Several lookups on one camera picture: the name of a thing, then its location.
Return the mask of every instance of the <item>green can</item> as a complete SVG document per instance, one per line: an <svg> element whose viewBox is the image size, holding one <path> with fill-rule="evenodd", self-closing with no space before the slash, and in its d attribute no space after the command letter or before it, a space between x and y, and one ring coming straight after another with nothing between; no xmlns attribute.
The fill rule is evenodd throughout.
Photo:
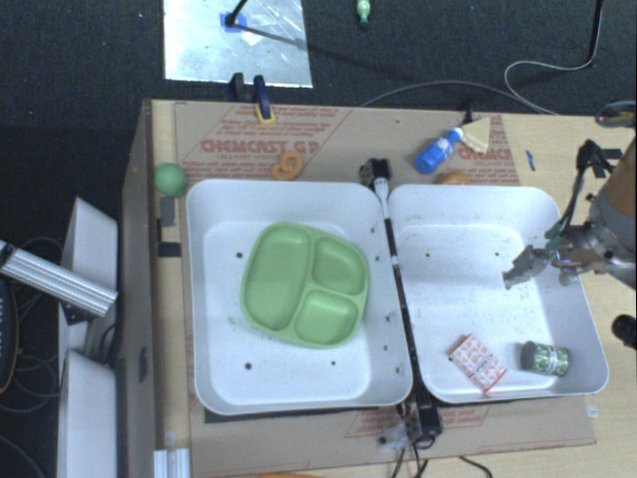
<svg viewBox="0 0 637 478"><path fill-rule="evenodd" d="M562 377L568 371L569 354L564 347L526 342L520 361L524 370Z"/></svg>

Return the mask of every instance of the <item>green divided plate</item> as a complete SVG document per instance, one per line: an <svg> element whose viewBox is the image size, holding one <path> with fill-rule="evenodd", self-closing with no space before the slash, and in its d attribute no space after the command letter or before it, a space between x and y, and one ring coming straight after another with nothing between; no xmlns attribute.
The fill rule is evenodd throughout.
<svg viewBox="0 0 637 478"><path fill-rule="evenodd" d="M368 288L367 261L355 246L281 222L257 239L243 277L241 309L260 330L329 349L358 329Z"/></svg>

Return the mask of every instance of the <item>black floor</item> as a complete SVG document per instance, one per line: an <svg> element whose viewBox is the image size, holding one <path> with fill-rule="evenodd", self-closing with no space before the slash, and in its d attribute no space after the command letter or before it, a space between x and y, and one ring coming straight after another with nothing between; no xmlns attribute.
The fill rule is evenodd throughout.
<svg viewBox="0 0 637 478"><path fill-rule="evenodd" d="M361 30L354 0L303 0L311 90L275 89L275 103L355 106L386 91L435 80L503 89L507 65L531 59L586 61L595 0L371 0ZM637 0L605 0L597 59L576 73L522 67L514 86L560 114L592 115L635 99ZM167 82L162 0L0 0L0 239L63 238L76 196L117 217L128 148L142 98L223 100L214 84ZM413 91L387 106L528 112L488 92ZM33 248L55 256L46 244ZM27 355L57 352L54 304L36 306L22 328ZM46 391L44 368L23 372ZM15 390L0 404L34 405ZM0 435L55 475L57 402L28 414L0 410ZM36 476L0 440L0 477Z"/></svg>

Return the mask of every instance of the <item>silver square plate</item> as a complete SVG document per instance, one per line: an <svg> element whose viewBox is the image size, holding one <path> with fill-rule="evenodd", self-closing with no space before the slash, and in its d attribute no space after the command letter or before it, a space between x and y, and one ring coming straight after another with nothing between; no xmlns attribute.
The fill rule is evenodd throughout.
<svg viewBox="0 0 637 478"><path fill-rule="evenodd" d="M249 0L228 29L227 13L240 0L164 0L164 59L168 80L229 82L243 73L252 83L312 87L301 0Z"/></svg>

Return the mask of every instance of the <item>blue bottle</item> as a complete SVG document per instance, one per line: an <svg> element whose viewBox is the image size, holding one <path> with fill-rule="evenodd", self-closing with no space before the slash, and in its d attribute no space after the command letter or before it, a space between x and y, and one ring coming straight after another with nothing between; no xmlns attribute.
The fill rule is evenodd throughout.
<svg viewBox="0 0 637 478"><path fill-rule="evenodd" d="M424 152L416 156L414 166L420 173L433 173L454 151L454 145L463 137L462 130L454 127L446 136L440 136Z"/></svg>

